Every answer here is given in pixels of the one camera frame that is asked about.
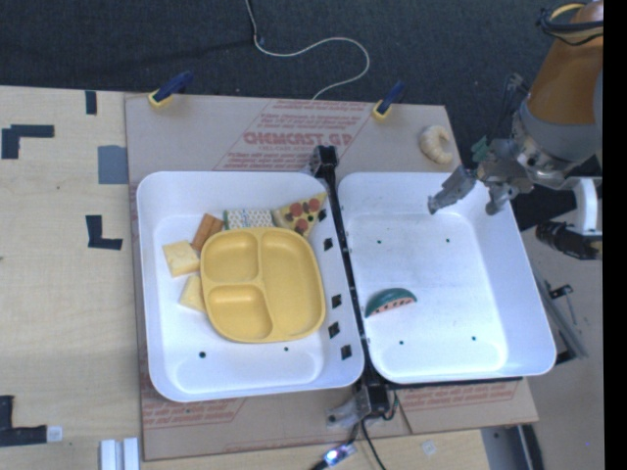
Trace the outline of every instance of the yellow bowl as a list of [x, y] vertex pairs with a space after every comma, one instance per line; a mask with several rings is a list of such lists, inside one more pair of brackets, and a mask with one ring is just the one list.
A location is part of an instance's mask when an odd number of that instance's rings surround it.
[[229, 340], [297, 340], [324, 320], [324, 290], [314, 251], [291, 230], [219, 232], [203, 247], [200, 273], [207, 316]]

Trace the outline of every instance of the dark background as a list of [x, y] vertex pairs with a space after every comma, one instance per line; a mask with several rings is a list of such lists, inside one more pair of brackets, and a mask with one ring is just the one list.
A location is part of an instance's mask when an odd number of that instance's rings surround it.
[[[345, 36], [365, 77], [320, 99], [375, 102], [401, 80], [404, 103], [445, 105], [462, 160], [491, 132], [507, 75], [533, 81], [552, 44], [541, 9], [567, 0], [251, 0], [264, 46], [294, 52]], [[0, 0], [0, 84], [152, 91], [193, 71], [192, 94], [310, 99], [362, 71], [349, 43], [292, 59], [253, 45], [244, 0]], [[506, 135], [508, 124], [502, 127]], [[596, 162], [584, 171], [598, 172]], [[513, 203], [524, 229], [574, 207], [536, 188]]]

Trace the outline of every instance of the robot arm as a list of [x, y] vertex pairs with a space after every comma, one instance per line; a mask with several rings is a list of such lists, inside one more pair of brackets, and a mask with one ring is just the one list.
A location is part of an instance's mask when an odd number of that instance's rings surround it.
[[[576, 13], [569, 23], [555, 22], [571, 11]], [[580, 208], [584, 201], [596, 200], [595, 187], [582, 182], [593, 179], [594, 185], [601, 179], [571, 176], [570, 171], [603, 146], [603, 0], [543, 10], [538, 25], [555, 42], [513, 114], [510, 137], [491, 141], [484, 137], [476, 143], [472, 151], [477, 168], [461, 166], [454, 171], [443, 189], [429, 197], [431, 213], [463, 198], [476, 181], [489, 190], [488, 214], [497, 213], [535, 185], [572, 190]], [[513, 76], [508, 89], [518, 87], [519, 78]], [[576, 225], [540, 225], [538, 238], [579, 259], [600, 258], [601, 234], [590, 228], [592, 213], [596, 221], [596, 208], [583, 210], [587, 218], [580, 216]], [[577, 243], [582, 247], [575, 249]]]

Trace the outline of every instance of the wooden surface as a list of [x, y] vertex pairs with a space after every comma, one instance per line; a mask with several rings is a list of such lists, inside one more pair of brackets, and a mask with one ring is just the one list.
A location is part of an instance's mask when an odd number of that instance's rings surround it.
[[[99, 184], [98, 147], [125, 147], [123, 95], [0, 87], [0, 124], [54, 124], [0, 160], [0, 395], [13, 425], [59, 425], [63, 440], [0, 447], [0, 468], [98, 468], [105, 439], [139, 437], [139, 375], [128, 187]], [[120, 251], [87, 247], [85, 217], [102, 215]], [[425, 451], [428, 443], [435, 452]], [[479, 431], [375, 441], [388, 469], [488, 469]], [[376, 468], [363, 442], [342, 464]], [[291, 449], [142, 463], [144, 469], [307, 469], [328, 449]]]

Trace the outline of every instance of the blue and yellow clamp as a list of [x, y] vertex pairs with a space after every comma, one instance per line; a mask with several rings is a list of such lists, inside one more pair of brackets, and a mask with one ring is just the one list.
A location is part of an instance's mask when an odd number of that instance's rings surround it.
[[380, 100], [372, 109], [372, 116], [377, 120], [383, 120], [392, 110], [392, 103], [399, 103], [405, 95], [405, 84], [400, 80], [396, 82], [394, 87], [388, 92], [382, 100]]
[[191, 71], [179, 73], [155, 92], [151, 92], [148, 95], [148, 101], [154, 108], [162, 108], [172, 100], [172, 94], [184, 92], [193, 79], [194, 75]]

